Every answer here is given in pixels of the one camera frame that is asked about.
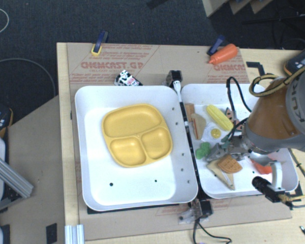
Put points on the tan pita sandwich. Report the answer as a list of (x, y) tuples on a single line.
[(198, 126)]

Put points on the thin black and white rod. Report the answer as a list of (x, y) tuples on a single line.
[(185, 122)]

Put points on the red watermelon slice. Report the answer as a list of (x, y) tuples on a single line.
[(230, 114)]

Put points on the green broccoli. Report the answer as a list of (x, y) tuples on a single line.
[(202, 150)]

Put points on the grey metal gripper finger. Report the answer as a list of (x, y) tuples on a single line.
[(216, 152), (240, 157)]

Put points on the triangular sandwich slice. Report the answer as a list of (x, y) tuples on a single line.
[(222, 175)]

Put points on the white plastic tray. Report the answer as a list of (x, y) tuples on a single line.
[(132, 189), (246, 184)]

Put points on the black cylinder on white bracket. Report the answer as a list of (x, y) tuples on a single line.
[(268, 187)]

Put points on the white fried egg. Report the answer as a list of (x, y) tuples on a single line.
[(211, 135)]

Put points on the brown waffle biscuit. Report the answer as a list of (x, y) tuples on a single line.
[(228, 164)]

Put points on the brown cardboard board red print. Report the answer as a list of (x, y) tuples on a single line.
[(152, 225)]

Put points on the brown bread slice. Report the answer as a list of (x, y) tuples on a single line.
[(189, 110)]

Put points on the yellow corn cob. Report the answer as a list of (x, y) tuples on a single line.
[(219, 118)]

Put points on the yellow divided plate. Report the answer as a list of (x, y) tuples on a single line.
[(134, 126)]

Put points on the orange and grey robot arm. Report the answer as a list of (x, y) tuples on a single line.
[(274, 116)]

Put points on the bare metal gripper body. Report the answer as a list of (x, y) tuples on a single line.
[(240, 146)]

